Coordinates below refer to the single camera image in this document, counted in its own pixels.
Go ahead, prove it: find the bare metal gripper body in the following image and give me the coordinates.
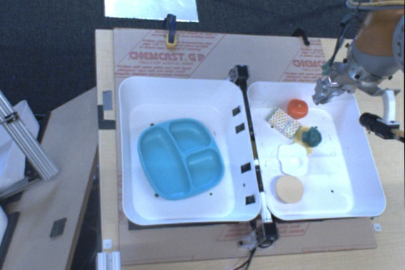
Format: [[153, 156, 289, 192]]
[[327, 62, 382, 94]]

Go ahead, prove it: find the red tomato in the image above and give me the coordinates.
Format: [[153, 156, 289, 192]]
[[287, 99, 309, 120]]

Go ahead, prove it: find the green broccoli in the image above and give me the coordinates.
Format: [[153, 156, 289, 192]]
[[302, 126, 323, 147]]

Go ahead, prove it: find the patterned white packet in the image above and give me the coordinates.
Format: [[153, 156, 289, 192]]
[[267, 107, 302, 139]]

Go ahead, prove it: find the yellow toy food piece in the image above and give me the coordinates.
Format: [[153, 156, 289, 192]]
[[292, 126, 315, 156]]

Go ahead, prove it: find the white fried egg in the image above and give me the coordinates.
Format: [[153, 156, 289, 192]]
[[277, 143, 310, 176]]

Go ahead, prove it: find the white plastic tray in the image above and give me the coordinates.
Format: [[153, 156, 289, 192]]
[[246, 81, 387, 221], [118, 75, 262, 226]]

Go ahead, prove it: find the thin black and white rod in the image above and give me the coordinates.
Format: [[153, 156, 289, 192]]
[[237, 78, 273, 227]]

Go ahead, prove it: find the tan round biscuit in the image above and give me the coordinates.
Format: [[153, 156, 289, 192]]
[[274, 175, 305, 204]]

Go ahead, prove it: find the brown cardboard board red print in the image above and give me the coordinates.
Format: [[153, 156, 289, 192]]
[[112, 27, 378, 266]]

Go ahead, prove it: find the blue divided plate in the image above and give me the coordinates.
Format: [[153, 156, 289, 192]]
[[137, 118, 226, 201]]

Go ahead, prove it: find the black cylinder on white bracket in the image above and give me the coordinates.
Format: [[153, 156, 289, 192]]
[[359, 88, 405, 144]]

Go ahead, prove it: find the black block with thin wires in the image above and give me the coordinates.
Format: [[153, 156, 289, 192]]
[[228, 64, 251, 83], [255, 220, 280, 248]]

